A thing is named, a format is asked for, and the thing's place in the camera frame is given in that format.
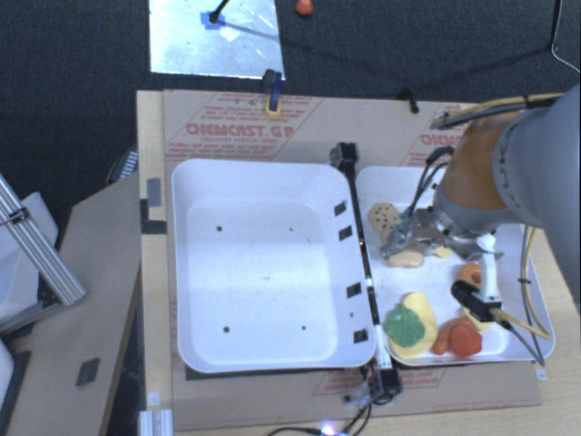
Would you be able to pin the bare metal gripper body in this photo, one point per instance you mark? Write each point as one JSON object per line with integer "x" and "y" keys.
{"x": 429, "y": 230}

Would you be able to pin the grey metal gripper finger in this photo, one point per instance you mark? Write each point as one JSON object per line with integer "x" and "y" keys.
{"x": 394, "y": 242}
{"x": 416, "y": 245}

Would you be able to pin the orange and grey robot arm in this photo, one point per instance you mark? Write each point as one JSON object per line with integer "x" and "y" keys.
{"x": 522, "y": 161}

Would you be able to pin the beige bread piece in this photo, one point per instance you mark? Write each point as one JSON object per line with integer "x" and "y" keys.
{"x": 405, "y": 259}

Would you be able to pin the small yellow piece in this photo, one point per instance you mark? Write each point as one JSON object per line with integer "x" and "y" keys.
{"x": 445, "y": 252}

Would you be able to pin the tan chocolate chip biscuit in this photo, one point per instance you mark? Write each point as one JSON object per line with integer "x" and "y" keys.
{"x": 382, "y": 216}

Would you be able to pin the thin black and white rod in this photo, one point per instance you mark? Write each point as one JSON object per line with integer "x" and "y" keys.
{"x": 365, "y": 261}

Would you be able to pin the white plastic tray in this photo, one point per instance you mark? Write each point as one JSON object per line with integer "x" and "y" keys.
{"x": 436, "y": 280}
{"x": 263, "y": 266}

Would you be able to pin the orange doughnut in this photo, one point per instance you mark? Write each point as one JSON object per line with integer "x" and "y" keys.
{"x": 467, "y": 271}

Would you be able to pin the green lettuce leaf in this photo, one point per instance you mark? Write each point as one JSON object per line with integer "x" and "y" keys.
{"x": 404, "y": 326}

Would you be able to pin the yellow banana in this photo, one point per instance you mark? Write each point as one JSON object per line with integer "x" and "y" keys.
{"x": 482, "y": 325}

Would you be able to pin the red tomato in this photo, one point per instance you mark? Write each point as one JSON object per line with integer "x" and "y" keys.
{"x": 465, "y": 341}

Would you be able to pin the brown cardboard board red print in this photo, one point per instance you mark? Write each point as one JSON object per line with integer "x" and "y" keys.
{"x": 290, "y": 125}

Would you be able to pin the orange ball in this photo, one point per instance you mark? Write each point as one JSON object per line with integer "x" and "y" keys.
{"x": 304, "y": 6}

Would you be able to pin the black cylinder on white bracket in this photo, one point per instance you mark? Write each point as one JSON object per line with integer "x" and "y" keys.
{"x": 474, "y": 299}

